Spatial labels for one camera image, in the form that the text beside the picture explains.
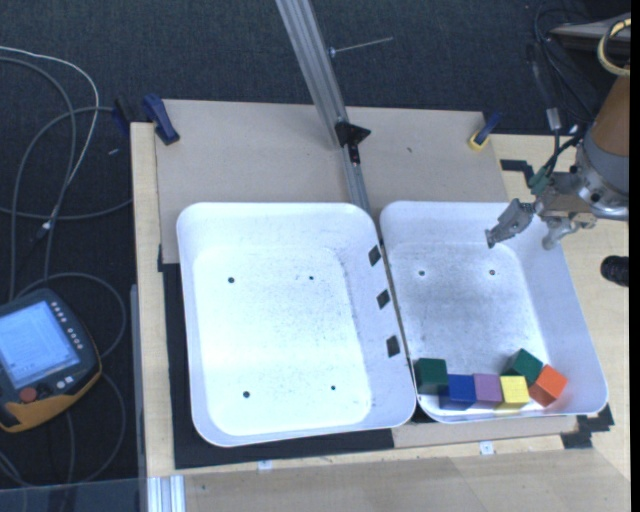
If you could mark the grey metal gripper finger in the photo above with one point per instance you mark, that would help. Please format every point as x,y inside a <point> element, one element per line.
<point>556,231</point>
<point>510,220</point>

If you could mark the brown cardboard board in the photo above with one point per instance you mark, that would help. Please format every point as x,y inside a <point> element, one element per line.
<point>260,160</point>

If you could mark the yellow cube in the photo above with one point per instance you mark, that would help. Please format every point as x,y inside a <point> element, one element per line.
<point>515,391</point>

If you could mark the white plastic tray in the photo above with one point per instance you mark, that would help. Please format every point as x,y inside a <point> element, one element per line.
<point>280,340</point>
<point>465,310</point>

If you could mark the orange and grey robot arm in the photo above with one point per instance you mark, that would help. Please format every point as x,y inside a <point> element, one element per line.
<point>612,125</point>

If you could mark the purple cube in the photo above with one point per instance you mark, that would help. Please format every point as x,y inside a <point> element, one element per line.
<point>487,388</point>

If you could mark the green cube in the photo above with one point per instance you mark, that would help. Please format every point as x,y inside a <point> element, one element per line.
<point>524,365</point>
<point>431,375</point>

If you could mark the blue cube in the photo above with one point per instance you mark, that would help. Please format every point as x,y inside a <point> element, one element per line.
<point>461,389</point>

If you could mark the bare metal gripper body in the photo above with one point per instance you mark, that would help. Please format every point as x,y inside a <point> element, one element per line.
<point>567,200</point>

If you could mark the orange cube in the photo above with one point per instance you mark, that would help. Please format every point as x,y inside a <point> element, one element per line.
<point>549,384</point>

